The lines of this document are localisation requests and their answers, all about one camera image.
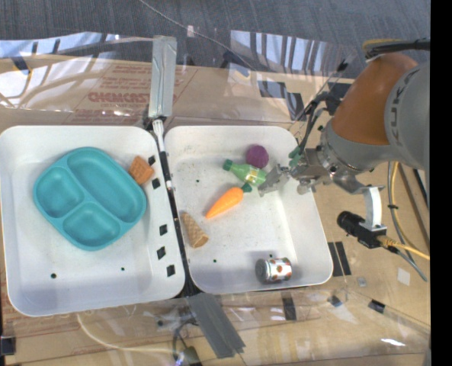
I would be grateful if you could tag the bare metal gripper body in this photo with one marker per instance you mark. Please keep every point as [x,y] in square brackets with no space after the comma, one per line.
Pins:
[317,171]

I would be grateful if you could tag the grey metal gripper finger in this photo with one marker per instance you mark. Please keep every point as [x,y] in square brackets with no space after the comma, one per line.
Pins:
[273,179]
[305,187]

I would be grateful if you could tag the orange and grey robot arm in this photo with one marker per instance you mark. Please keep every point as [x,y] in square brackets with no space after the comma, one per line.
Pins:
[366,105]

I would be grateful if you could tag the green bottle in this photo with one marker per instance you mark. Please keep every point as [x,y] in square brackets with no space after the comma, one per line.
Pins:
[246,172]

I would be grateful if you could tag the purple grapes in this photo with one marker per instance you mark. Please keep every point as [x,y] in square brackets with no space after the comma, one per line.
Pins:
[257,156]

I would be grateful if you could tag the orange carrot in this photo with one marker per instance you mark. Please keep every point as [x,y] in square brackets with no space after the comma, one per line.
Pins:
[225,202]

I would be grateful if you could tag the white plastic tray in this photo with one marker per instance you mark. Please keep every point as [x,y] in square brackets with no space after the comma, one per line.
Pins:
[84,280]
[248,238]

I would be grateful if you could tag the small can with strawberry print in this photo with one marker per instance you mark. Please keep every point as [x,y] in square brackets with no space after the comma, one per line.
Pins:
[275,270]

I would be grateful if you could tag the tan ice cream cone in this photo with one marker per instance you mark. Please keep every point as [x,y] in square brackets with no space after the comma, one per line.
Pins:
[193,229]

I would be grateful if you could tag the brown cardboard board red print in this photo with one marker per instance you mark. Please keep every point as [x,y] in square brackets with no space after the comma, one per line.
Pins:
[218,94]

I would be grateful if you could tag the brown waffle biscuit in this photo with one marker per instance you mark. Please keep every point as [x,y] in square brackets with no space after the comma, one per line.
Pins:
[142,170]

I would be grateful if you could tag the blue divided plate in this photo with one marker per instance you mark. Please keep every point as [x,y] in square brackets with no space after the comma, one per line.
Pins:
[92,193]

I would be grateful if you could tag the black cylinder on white bracket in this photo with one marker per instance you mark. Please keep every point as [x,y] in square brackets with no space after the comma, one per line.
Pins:
[372,208]

